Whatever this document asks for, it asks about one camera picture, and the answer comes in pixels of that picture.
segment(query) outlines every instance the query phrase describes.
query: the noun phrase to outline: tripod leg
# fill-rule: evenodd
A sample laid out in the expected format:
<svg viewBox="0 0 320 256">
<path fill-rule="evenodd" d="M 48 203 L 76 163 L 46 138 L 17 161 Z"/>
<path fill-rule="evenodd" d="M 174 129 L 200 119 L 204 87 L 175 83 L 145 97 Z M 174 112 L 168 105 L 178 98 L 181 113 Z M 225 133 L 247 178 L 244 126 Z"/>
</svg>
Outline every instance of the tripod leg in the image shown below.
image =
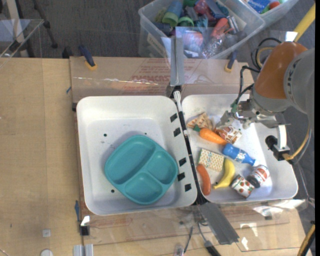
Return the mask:
<svg viewBox="0 0 320 256">
<path fill-rule="evenodd" d="M 38 0 L 33 0 L 33 4 L 34 4 L 34 8 L 38 11 L 41 19 L 44 20 L 43 26 L 46 28 L 46 31 L 51 39 L 51 42 L 52 42 L 51 47 L 57 48 L 58 44 L 56 43 L 54 36 L 51 32 L 50 22 L 47 20 L 44 10 L 42 9 L 41 5 L 38 3 Z"/>
</svg>

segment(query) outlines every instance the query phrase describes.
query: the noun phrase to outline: wooden table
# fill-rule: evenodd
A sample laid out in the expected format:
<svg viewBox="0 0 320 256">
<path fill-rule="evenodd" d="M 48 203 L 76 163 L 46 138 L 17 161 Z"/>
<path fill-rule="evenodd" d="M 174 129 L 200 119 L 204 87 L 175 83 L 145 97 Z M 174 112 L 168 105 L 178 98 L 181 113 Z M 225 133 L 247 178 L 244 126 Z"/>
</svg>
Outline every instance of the wooden table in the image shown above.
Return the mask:
<svg viewBox="0 0 320 256">
<path fill-rule="evenodd" d="M 80 190 L 70 87 L 68 59 L 12 58 L 0 69 L 0 249 L 9 256 L 35 256 L 44 249 L 71 256 L 75 245 L 88 240 L 80 236 L 74 208 Z M 295 208 L 285 216 L 280 224 L 237 229 L 240 243 L 216 248 L 221 255 L 296 255 L 305 233 Z M 212 233 L 206 236 L 215 242 Z M 249 251 L 241 252 L 244 238 Z M 175 245 L 187 239 L 185 234 L 100 244 L 94 255 L 173 255 Z M 185 255 L 209 255 L 198 233 Z"/>
</svg>

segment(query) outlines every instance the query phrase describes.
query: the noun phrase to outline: gray floor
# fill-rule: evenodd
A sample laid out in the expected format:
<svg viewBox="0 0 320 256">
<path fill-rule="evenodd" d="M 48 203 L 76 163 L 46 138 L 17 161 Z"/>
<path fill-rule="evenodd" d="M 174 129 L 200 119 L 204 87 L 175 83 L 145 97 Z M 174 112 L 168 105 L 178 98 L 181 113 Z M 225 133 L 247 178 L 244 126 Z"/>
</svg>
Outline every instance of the gray floor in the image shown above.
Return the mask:
<svg viewBox="0 0 320 256">
<path fill-rule="evenodd" d="M 32 0 L 19 0 L 26 19 L 40 19 Z M 35 46 L 37 57 L 61 58 L 65 47 L 79 56 L 78 46 L 85 45 L 93 56 L 138 57 L 140 16 L 138 10 L 151 0 L 41 0 L 46 18 L 51 23 L 51 31 L 58 48 L 51 47 L 51 41 L 44 27 L 40 29 L 41 50 Z M 304 17 L 314 0 L 299 0 L 295 6 L 279 21 L 252 37 L 239 49 L 238 61 L 248 62 L 251 67 L 250 52 L 259 42 L 269 36 L 270 31 L 293 31 Z M 298 41 L 305 47 L 315 47 L 315 22 Z M 283 113 L 288 126 L 290 146 L 297 149 L 307 131 L 307 117 L 295 109 Z M 315 143 L 314 136 L 303 158 L 294 167 L 299 181 L 297 199 L 315 198 Z M 300 216 L 305 230 L 309 230 L 310 221 L 315 220 L 315 209 L 309 204 L 301 209 Z M 315 242 L 311 247 L 315 255 Z"/>
</svg>

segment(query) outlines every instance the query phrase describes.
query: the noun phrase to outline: soda can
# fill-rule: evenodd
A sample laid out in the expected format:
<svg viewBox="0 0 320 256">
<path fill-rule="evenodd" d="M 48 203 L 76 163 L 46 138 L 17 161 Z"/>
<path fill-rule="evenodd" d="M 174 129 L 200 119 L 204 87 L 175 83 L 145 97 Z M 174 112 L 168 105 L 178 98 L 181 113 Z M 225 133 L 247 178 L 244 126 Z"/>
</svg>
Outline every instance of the soda can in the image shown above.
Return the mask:
<svg viewBox="0 0 320 256">
<path fill-rule="evenodd" d="M 262 164 L 256 166 L 252 173 L 247 177 L 247 180 L 254 185 L 255 188 L 260 186 L 270 177 L 268 168 Z"/>
<path fill-rule="evenodd" d="M 237 191 L 244 198 L 248 198 L 255 187 L 244 177 L 238 174 L 231 182 L 230 187 Z"/>
</svg>

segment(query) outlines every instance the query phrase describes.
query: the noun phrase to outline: plastic bin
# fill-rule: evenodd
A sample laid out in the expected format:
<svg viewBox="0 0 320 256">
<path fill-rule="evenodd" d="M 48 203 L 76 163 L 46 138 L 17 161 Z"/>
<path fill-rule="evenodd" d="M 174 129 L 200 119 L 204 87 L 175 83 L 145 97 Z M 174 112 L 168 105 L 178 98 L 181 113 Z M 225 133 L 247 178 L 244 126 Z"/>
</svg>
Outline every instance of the plastic bin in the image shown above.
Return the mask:
<svg viewBox="0 0 320 256">
<path fill-rule="evenodd" d="M 283 0 L 283 3 L 277 7 L 268 10 L 267 12 L 260 14 L 260 17 L 265 22 L 265 27 L 272 25 L 273 23 L 280 20 L 283 16 L 290 11 L 290 9 L 298 2 L 298 0 Z"/>
<path fill-rule="evenodd" d="M 172 0 L 155 0 L 140 8 L 140 39 L 138 53 L 141 57 L 166 57 L 163 38 L 168 38 L 152 22 L 162 9 L 167 9 Z M 232 51 L 239 48 L 252 36 L 265 27 L 264 20 L 260 14 L 253 10 L 246 2 L 241 0 L 219 0 L 221 6 L 225 6 L 230 16 L 234 16 L 240 28 L 247 36 L 233 46 L 216 54 L 214 59 L 226 59 Z"/>
</svg>

